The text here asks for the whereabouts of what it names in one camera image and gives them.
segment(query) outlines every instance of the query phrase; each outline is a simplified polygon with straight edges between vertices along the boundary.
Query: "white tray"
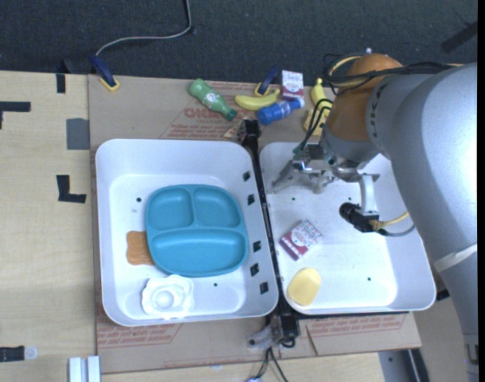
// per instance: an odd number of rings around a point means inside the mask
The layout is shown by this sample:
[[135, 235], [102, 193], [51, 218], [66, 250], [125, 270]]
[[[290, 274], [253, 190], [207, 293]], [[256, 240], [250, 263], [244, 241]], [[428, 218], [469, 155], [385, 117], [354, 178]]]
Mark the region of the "white tray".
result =
[[[276, 277], [252, 160], [243, 147], [220, 141], [110, 140], [96, 153], [96, 184], [102, 298], [114, 322], [199, 322], [260, 317], [274, 309]], [[249, 254], [231, 273], [194, 278], [192, 311], [181, 319], [163, 320], [143, 311], [141, 293], [149, 278], [166, 274], [155, 266], [129, 264], [126, 235], [145, 231], [145, 205], [155, 190], [178, 184], [216, 185], [229, 191], [242, 210]]]
[[[287, 297], [300, 313], [352, 314], [424, 310], [436, 297], [435, 283], [417, 231], [401, 237], [361, 233], [339, 215], [344, 202], [360, 203], [358, 184], [335, 181], [321, 194], [311, 190], [312, 182], [301, 178], [299, 186], [270, 193], [272, 181], [292, 156], [295, 142], [274, 142], [260, 154], [267, 192], [272, 234], [285, 290], [294, 274], [304, 267], [314, 267], [322, 278], [319, 292], [310, 306], [303, 307]], [[375, 201], [382, 220], [400, 216], [405, 206], [394, 181], [389, 161], [378, 156], [363, 170], [379, 173], [375, 183]], [[323, 234], [298, 261], [279, 245], [279, 239], [302, 219]], [[402, 232], [412, 225], [406, 220], [388, 227]]]

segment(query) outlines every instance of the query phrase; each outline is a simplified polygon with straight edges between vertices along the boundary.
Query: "blue bottle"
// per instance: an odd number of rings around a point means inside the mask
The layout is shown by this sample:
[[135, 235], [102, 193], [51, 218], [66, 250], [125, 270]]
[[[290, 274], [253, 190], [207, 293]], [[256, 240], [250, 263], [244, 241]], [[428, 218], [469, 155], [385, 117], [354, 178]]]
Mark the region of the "blue bottle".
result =
[[258, 111], [256, 117], [261, 124], [267, 125], [276, 120], [288, 117], [295, 109], [300, 109], [303, 106], [303, 98], [281, 100], [277, 103], [273, 103], [271, 106], [262, 107]]

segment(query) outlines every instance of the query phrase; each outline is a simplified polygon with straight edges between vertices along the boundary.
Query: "white flower-shaped object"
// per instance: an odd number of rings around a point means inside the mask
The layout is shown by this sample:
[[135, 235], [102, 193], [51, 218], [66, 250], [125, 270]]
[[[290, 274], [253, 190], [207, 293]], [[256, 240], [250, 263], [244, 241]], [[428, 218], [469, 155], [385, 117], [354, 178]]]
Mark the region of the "white flower-shaped object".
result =
[[149, 315], [165, 320], [184, 318], [194, 307], [193, 281], [179, 275], [149, 279], [141, 297]]

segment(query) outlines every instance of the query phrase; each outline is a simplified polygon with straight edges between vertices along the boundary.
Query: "blue clamp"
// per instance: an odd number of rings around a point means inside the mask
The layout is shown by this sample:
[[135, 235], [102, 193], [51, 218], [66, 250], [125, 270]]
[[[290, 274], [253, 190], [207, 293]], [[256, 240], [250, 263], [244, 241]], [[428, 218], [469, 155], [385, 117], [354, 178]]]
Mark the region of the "blue clamp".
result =
[[111, 92], [116, 91], [120, 83], [115, 79], [108, 66], [97, 55], [92, 54], [88, 57], [88, 62], [96, 69], [100, 76], [100, 82]]
[[255, 89], [255, 95], [256, 96], [267, 95], [268, 85], [270, 85], [272, 83], [272, 81], [276, 78], [279, 71], [280, 71], [280, 69], [277, 67], [277, 65], [274, 65], [271, 68], [271, 70], [268, 72], [265, 79], [256, 86], [256, 89]]

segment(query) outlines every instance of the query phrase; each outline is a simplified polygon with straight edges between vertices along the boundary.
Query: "dark background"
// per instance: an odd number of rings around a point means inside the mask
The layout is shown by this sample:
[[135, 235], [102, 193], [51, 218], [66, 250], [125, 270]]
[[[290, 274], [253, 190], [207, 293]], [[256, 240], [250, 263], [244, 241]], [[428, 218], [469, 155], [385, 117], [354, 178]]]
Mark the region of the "dark background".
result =
[[[102, 52], [116, 75], [258, 82], [274, 65], [321, 76], [371, 48], [402, 64], [477, 61], [478, 0], [190, 0], [195, 33]], [[0, 0], [0, 69], [88, 73], [109, 41], [177, 33], [183, 0]]]

